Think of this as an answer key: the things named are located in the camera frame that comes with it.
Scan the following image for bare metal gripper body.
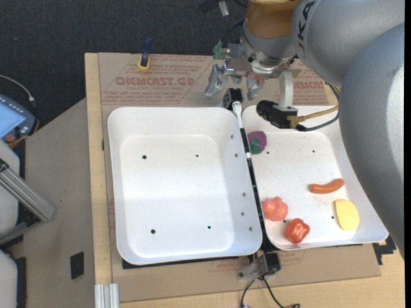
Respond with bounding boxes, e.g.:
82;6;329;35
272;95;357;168
222;42;297;80

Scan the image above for brown cardboard board red print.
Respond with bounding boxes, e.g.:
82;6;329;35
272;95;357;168
97;52;383;303

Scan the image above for purple grapes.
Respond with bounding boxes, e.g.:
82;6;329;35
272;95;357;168
247;130;268;155

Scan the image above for thin black and white rod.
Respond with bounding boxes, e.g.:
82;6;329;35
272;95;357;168
231;100;269;255

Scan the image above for white plastic tray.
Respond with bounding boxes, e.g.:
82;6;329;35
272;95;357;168
241;105;390;252
107;106;263;266

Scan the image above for pink toy food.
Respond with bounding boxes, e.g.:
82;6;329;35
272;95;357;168
261;196;289;222

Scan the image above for orange sausage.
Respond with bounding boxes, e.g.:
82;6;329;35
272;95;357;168
309;178;345;194

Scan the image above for red bell pepper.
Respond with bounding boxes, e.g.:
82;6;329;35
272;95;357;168
284;218;311;245

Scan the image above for black cylinder on white bracket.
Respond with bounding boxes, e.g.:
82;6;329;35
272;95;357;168
256;71;299;130

